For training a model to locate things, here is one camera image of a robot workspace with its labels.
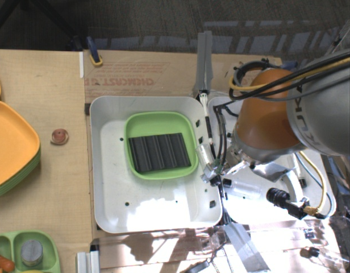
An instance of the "yellow cable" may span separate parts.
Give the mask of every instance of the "yellow cable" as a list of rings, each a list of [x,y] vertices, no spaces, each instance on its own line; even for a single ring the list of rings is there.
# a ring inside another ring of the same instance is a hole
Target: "yellow cable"
[[[334,67],[337,67],[339,65],[342,65],[342,64],[345,64],[345,63],[348,63],[348,62],[350,62],[350,57],[348,57],[346,59],[343,59],[343,60],[340,60],[340,61],[337,61],[337,62],[332,63],[332,64],[328,64],[328,65],[320,67],[318,69],[306,72],[304,74],[301,74],[301,75],[291,79],[290,81],[296,81],[296,80],[299,80],[301,78],[304,78],[304,77],[307,77],[307,76],[311,76],[311,75],[314,75],[314,74],[319,73],[319,72],[327,71],[329,69],[332,69]],[[263,86],[267,85],[267,84],[260,84],[260,85],[256,85],[256,86],[237,86],[237,85],[233,84],[233,79],[234,79],[234,77],[232,75],[230,77],[230,80],[229,80],[229,85],[230,85],[231,89],[237,90],[237,91],[253,91],[253,90],[256,90],[256,89],[258,89],[260,87],[263,87]]]
[[[325,204],[325,200],[327,197],[327,184],[326,181],[324,179],[323,174],[321,173],[321,171],[317,168],[317,166],[305,155],[304,152],[300,151],[299,152],[300,156],[302,156],[304,158],[305,161],[308,162],[308,164],[315,170],[315,172],[318,174],[321,182],[322,182],[322,198],[320,199],[320,203],[317,207],[311,207],[311,206],[307,206],[304,208],[304,211],[309,214],[309,215],[314,215],[315,213],[319,213],[320,211],[322,211],[324,204]]]

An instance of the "black chair leg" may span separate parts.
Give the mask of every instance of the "black chair leg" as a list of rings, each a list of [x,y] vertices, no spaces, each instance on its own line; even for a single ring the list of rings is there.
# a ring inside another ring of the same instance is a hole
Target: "black chair leg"
[[[62,18],[62,16],[50,5],[47,0],[30,0],[48,18],[61,28],[70,38],[77,35],[74,29]]]
[[[5,0],[0,8],[0,28],[14,11],[20,0]]]
[[[20,8],[23,11],[28,11],[30,9],[30,2],[29,2],[29,0],[21,0],[20,1]]]

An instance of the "blue clamp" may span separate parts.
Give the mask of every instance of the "blue clamp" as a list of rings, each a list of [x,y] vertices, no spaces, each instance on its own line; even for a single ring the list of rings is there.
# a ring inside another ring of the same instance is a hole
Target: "blue clamp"
[[[102,57],[98,54],[97,47],[95,46],[95,43],[90,36],[87,36],[86,43],[90,51],[89,57],[93,65],[96,67],[103,65]]]

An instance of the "white tray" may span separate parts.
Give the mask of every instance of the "white tray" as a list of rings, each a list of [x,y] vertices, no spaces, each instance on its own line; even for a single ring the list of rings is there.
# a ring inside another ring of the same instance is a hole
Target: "white tray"
[[[124,124],[129,116],[145,111],[179,112],[190,120],[195,138],[208,142],[203,107],[193,98],[103,96],[94,100],[90,124],[98,226],[119,234],[216,225],[222,216],[219,192],[201,180],[200,165],[192,174],[171,180],[144,180],[131,172],[121,140]]]

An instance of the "green compartment tray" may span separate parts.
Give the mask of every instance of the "green compartment tray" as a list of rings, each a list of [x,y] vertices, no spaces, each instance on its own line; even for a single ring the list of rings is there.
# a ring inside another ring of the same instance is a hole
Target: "green compartment tray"
[[[182,135],[190,165],[165,170],[138,172],[134,165],[129,139],[165,134]],[[178,112],[150,111],[130,116],[124,127],[124,140],[126,141],[124,146],[130,169],[136,176],[142,179],[165,180],[184,177],[194,172],[198,167],[198,157],[195,152],[197,143],[193,128],[190,121]]]
[[[43,245],[43,259],[33,266],[26,266],[21,260],[21,246],[29,239],[35,239]],[[39,270],[43,273],[60,273],[60,262],[53,239],[40,230],[19,230],[0,234],[0,255],[15,263],[12,273]]]

